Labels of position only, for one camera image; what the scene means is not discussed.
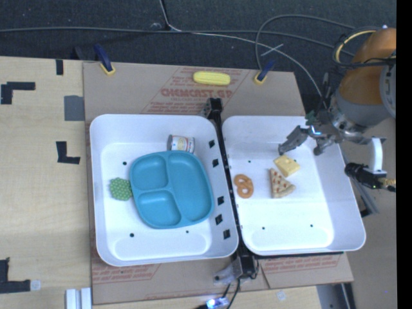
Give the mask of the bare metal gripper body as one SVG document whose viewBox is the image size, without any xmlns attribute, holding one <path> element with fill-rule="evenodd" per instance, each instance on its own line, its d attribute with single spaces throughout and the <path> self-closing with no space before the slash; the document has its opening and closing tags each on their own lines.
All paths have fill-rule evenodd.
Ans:
<svg viewBox="0 0 412 309">
<path fill-rule="evenodd" d="M 341 112 L 311 111 L 307 114 L 308 134 L 319 145 L 330 145 L 343 141 L 363 144 L 363 127 Z"/>
</svg>

